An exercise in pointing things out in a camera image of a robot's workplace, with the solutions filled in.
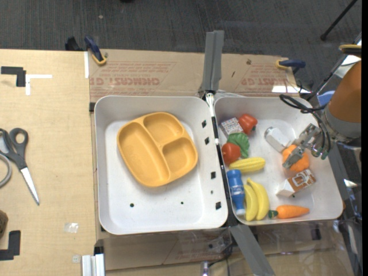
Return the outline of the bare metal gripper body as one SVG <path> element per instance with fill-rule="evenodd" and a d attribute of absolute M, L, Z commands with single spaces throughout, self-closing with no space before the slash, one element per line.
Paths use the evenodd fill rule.
<path fill-rule="evenodd" d="M 331 139 L 328 132 L 323 129 L 313 131 L 309 147 L 312 156 L 328 156 L 331 150 Z"/>

